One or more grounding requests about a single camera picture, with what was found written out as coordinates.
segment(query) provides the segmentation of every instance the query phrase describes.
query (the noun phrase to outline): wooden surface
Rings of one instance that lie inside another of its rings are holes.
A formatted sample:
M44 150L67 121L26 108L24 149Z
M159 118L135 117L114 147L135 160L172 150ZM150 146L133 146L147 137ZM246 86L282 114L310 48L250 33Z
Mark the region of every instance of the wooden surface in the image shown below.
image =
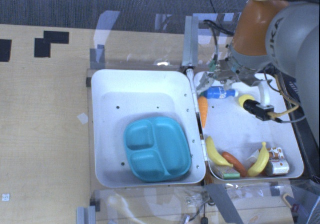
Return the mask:
M34 40L43 38L45 30L68 31L69 44L52 44L51 58L35 58ZM0 201L1 224L73 224L77 207L89 204L89 129L77 116L88 115L86 77L94 35L94 30L0 25L0 39L12 40L10 62L0 62L0 195L10 193L10 201ZM212 41L200 46L203 64L210 60L212 46ZM183 35L111 32L106 44L109 65L152 66L155 60L178 65L182 51ZM240 210L246 223L292 223L280 197L265 199L266 205L254 209L253 201L246 201ZM113 208L121 217L116 223L157 220L146 215L133 221L120 206ZM268 217L270 209L280 220ZM178 224L182 212L195 210L162 215L165 223ZM256 215L260 222L250 222ZM208 216L212 223L223 223L216 207L208 209Z

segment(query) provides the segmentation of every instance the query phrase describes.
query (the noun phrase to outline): white sticker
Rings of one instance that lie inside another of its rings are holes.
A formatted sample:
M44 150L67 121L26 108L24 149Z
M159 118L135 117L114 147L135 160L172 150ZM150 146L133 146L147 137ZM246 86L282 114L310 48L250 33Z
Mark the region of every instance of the white sticker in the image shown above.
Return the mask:
M10 193L2 194L2 201L10 201Z
M81 123L83 125L89 122L89 117L87 116L86 113L82 113L82 114L78 115L77 117L79 118L79 120L81 121Z

